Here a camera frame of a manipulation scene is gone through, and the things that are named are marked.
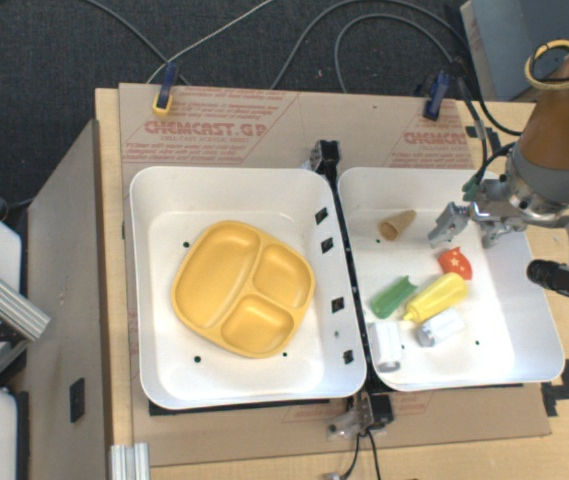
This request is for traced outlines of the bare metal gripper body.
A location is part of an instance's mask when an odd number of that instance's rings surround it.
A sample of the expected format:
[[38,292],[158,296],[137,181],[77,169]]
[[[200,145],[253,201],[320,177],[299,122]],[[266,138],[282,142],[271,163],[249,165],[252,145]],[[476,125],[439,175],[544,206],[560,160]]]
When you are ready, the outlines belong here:
[[569,180],[541,178],[532,187],[521,177],[499,177],[467,182],[470,218],[484,233],[523,231],[529,225],[546,228],[564,224],[569,209]]

